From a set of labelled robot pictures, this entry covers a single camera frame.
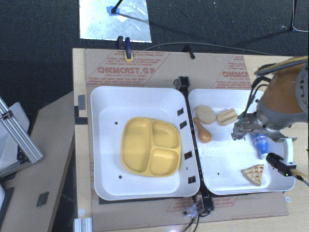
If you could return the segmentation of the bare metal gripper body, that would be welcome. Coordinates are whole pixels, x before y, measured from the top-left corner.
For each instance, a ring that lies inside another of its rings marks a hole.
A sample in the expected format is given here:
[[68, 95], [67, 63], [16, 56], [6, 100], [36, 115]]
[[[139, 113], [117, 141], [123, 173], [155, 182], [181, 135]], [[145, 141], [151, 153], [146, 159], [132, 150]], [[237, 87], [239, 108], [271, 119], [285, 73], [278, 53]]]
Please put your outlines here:
[[287, 138], [281, 133], [281, 128], [271, 123], [262, 113], [239, 116], [239, 120], [234, 124], [231, 137], [233, 140], [240, 140], [247, 134], [265, 134], [274, 142], [281, 142]]

